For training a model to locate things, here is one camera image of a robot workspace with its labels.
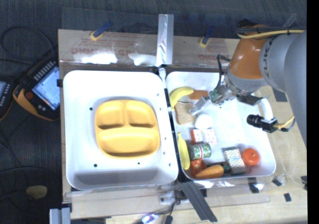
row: egg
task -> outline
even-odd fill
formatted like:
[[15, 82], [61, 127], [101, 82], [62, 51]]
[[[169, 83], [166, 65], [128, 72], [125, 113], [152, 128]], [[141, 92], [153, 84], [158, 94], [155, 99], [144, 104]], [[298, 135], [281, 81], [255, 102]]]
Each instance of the egg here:
[[195, 121], [195, 127], [197, 129], [208, 129], [213, 126], [213, 118], [206, 114], [202, 113], [200, 114]]

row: bread slice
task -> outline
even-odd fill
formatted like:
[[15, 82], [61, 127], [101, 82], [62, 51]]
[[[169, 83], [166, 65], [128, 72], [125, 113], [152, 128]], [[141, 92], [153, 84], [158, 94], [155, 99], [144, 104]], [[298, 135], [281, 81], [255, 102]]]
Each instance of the bread slice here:
[[180, 125], [195, 123], [196, 116], [190, 114], [193, 108], [192, 103], [177, 102], [175, 105], [177, 123]]

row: touchscreen display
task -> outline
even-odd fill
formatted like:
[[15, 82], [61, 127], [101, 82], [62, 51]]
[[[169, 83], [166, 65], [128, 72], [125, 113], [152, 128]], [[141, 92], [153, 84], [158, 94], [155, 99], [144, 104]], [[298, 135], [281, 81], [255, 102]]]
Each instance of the touchscreen display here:
[[0, 81], [0, 97], [2, 96], [2, 92], [3, 92], [4, 88], [5, 88], [5, 85], [6, 85], [5, 82], [1, 82]]
[[53, 110], [56, 110], [60, 105], [60, 88], [57, 86], [58, 79], [59, 68], [55, 67], [32, 89]]

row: yellow cable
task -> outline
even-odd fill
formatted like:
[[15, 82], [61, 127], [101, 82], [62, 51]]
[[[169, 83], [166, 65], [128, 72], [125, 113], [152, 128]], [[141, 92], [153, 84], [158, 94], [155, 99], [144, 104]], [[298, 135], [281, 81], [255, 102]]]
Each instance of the yellow cable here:
[[287, 126], [290, 122], [292, 122], [294, 120], [295, 116], [292, 116], [288, 121], [286, 121], [285, 123], [280, 123], [280, 124], [275, 124], [274, 127], [277, 129], [282, 129], [285, 126]]
[[259, 33], [259, 34], [254, 34], [254, 35], [243, 35], [243, 34], [238, 34], [239, 37], [241, 38], [255, 38], [255, 37], [261, 37], [261, 36], [269, 36], [269, 35], [277, 35], [277, 34], [287, 34], [287, 33], [302, 33], [304, 30], [301, 29], [291, 29], [291, 30], [278, 30], [278, 31], [270, 31], [270, 32], [265, 32], [265, 33]]

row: banana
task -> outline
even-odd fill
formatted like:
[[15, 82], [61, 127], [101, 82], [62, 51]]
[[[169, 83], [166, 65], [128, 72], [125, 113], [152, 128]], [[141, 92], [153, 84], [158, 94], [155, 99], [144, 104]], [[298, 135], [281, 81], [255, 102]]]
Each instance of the banana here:
[[169, 95], [169, 100], [170, 100], [170, 106], [172, 110], [174, 110], [174, 106], [176, 105], [177, 101], [186, 95], [190, 95], [194, 92], [194, 90], [190, 87], [180, 87], [171, 92]]
[[178, 150], [180, 155], [181, 166], [184, 170], [190, 168], [190, 158], [185, 140], [181, 137], [181, 132], [177, 133]]

